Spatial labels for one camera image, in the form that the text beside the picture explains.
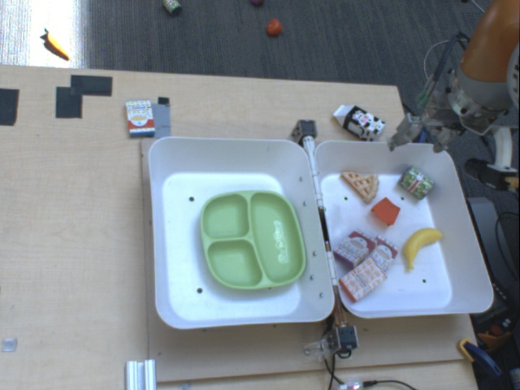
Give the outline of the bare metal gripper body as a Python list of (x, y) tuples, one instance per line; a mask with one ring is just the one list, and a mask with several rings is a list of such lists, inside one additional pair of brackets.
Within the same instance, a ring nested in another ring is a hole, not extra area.
[(482, 136), (507, 110), (483, 106), (465, 93), (437, 91), (431, 95), (420, 122), (432, 137), (457, 137), (465, 131)]

